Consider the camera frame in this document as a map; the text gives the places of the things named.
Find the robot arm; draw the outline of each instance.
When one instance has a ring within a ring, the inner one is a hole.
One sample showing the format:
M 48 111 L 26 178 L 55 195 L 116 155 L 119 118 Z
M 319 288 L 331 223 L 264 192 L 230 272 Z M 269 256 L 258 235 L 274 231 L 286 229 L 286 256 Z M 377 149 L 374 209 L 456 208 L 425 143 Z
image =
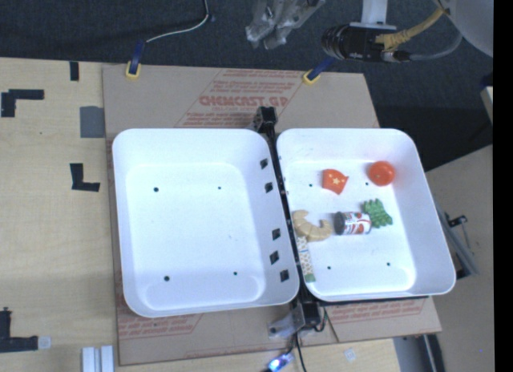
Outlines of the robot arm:
M 344 26 L 329 28 L 322 36 L 321 45 L 326 54 L 336 59 L 356 59 L 361 61 L 385 61 L 401 62 L 409 61 L 410 54 L 405 51 L 397 51 L 397 46 L 407 41 L 409 37 L 425 30 L 433 24 L 441 15 L 446 14 L 456 25 L 456 27 L 465 34 L 471 34 L 468 29 L 467 17 L 469 14 L 456 14 L 457 0 L 434 0 L 438 9 L 424 23 L 409 29 L 398 32 L 395 26 L 386 23 L 387 0 L 363 0 L 362 17 L 360 22 L 351 22 Z M 247 40 L 257 48 L 260 42 L 268 50 L 276 48 L 286 43 L 289 33 L 301 27 L 305 21 L 312 16 L 317 9 L 325 4 L 325 0 L 257 0 L 253 11 L 253 20 L 246 27 Z M 480 29 L 479 42 L 472 42 L 480 50 L 492 55 L 493 49 L 493 0 L 485 0 L 489 8 L 488 20 L 485 24 L 481 20 L 474 21 L 471 26 L 486 27 Z M 472 10 L 471 5 L 459 3 L 459 10 Z M 455 44 L 446 53 L 453 51 L 458 44 Z

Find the wooden table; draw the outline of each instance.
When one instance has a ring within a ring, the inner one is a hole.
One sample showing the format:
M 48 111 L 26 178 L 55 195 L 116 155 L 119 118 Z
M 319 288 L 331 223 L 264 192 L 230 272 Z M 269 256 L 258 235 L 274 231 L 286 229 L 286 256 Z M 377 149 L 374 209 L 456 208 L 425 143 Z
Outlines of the wooden table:
M 20 99 L 15 117 L 0 118 L 0 307 L 13 311 L 13 337 L 51 337 L 48 350 L 0 354 L 0 371 L 71 372 L 80 370 L 83 347 L 117 345 L 105 139 L 81 138 L 79 122 L 81 107 L 103 106 L 101 66 L 80 63 L 72 81 L 69 62 L 0 59 L 0 91 L 45 91 L 44 100 Z M 100 182 L 98 192 L 71 190 L 71 163 L 84 164 L 84 181 Z M 302 352 L 309 372 L 399 372 L 392 339 Z M 275 355 L 116 370 L 258 372 Z

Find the black cable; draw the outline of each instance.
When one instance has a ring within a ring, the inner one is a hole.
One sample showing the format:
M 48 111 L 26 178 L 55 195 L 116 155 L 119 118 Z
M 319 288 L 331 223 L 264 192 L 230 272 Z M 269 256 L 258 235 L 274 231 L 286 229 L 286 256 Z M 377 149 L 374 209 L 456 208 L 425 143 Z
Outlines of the black cable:
M 294 350 L 294 346 L 296 345 L 296 340 L 294 339 L 294 337 L 290 338 L 290 341 L 289 341 L 289 350 L 287 350 L 287 352 L 285 352 L 286 355 L 290 354 L 293 350 Z
M 316 326 L 314 326 L 313 328 L 315 329 L 316 332 L 322 332 L 324 330 L 324 328 L 326 327 L 327 323 L 328 323 L 328 313 L 326 312 L 326 308 L 324 308 L 324 315 L 322 316 L 321 328 L 318 329 Z
M 297 346 L 297 352 L 299 353 L 299 361 L 301 362 L 301 367 L 303 368 L 303 372 L 307 372 L 305 363 L 303 362 L 303 354 L 301 353 L 301 347 L 299 345 L 299 331 L 296 332 L 296 346 Z

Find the black hole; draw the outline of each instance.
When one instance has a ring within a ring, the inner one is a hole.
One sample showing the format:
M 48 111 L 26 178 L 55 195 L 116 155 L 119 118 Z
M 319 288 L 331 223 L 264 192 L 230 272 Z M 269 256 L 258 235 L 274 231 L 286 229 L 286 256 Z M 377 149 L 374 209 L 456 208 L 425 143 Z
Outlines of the black hole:
M 278 251 L 274 251 L 271 255 L 269 255 L 269 259 L 271 260 L 271 265 L 280 259 L 280 255 Z
M 287 269 L 284 269 L 283 271 L 280 272 L 280 279 L 281 279 L 281 282 L 287 281 L 289 279 L 289 271 Z

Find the open white container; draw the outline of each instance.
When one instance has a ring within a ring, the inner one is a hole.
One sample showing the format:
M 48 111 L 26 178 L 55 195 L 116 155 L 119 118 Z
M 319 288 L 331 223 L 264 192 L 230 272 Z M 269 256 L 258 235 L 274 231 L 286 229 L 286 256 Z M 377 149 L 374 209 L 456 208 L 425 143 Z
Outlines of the open white container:
M 362 235 L 332 235 L 309 242 L 316 281 L 307 284 L 323 301 L 360 301 L 438 295 L 456 281 L 442 226 L 413 140 L 385 128 L 305 128 L 280 134 L 277 150 L 290 211 L 333 222 L 336 212 L 360 212 L 379 199 L 393 224 Z M 390 162 L 394 181 L 378 187 L 367 176 L 378 160 Z M 321 187 L 322 171 L 348 176 L 338 195 Z
M 144 317 L 279 305 L 299 289 L 269 146 L 250 130 L 115 137 L 123 294 Z
M 332 220 L 380 199 L 394 224 L 309 243 L 323 301 L 448 292 L 454 266 L 413 141 L 389 129 L 293 129 L 277 141 L 289 208 Z M 123 293 L 141 316 L 280 305 L 299 275 L 269 146 L 242 129 L 131 129 L 113 143 Z M 388 160 L 396 179 L 366 177 Z M 349 176 L 338 196 L 321 173 Z

